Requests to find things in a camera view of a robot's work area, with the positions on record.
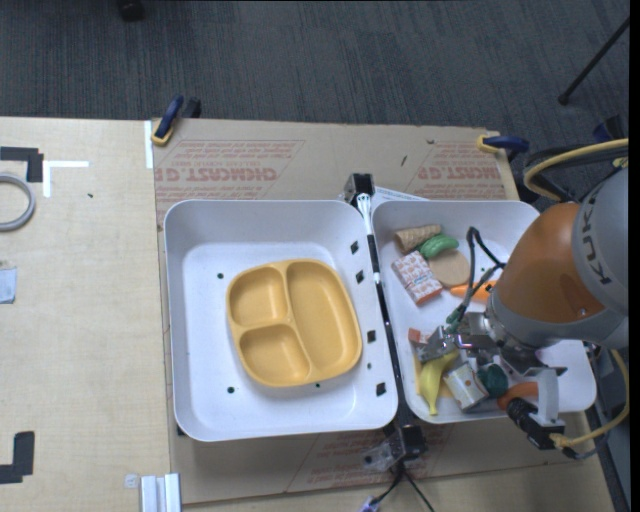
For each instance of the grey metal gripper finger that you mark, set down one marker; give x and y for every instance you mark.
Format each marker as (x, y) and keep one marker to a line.
(475, 341)
(434, 347)

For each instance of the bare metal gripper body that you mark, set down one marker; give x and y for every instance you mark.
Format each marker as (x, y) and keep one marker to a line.
(477, 324)

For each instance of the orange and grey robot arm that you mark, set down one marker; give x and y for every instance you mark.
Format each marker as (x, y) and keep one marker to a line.
(545, 260)

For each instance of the red cube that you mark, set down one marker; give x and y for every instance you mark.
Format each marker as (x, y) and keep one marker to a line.
(416, 336)

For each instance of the orange carrot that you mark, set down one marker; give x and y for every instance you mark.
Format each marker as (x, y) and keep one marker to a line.
(477, 292)

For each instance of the yellow banana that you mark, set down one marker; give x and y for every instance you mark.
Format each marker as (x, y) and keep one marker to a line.
(432, 382)

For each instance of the green broccoli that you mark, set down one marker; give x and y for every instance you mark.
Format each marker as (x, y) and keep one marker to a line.
(494, 381)

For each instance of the small white and orange carton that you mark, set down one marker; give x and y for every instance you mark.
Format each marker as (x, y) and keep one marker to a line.
(465, 387)

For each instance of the tan round biscuit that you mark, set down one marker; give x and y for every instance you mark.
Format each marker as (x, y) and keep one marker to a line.
(450, 270)

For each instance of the orange sausage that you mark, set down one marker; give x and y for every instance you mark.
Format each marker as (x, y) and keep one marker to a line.
(517, 391)

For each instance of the thin black and white rod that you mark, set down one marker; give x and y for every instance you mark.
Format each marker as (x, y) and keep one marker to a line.
(382, 295)

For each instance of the green cucumber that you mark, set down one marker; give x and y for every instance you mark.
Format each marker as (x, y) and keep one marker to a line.
(437, 246)

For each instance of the white plastic tray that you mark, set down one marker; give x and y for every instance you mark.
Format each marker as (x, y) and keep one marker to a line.
(210, 350)
(480, 217)

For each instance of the brown waffle cone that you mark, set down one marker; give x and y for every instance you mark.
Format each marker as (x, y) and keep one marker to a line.
(412, 237)

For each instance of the yellow divided plate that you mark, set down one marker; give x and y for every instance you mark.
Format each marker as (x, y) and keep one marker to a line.
(300, 310)

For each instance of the white paper sheet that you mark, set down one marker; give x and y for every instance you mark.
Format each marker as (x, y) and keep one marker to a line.
(395, 193)

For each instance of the brown cardboard board red print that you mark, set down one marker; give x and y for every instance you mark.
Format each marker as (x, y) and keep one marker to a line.
(225, 165)

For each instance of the grey tape roll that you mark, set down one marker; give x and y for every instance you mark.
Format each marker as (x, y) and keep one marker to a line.
(29, 210)

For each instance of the black cylinder on white bracket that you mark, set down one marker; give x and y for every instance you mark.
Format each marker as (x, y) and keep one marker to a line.
(547, 395)

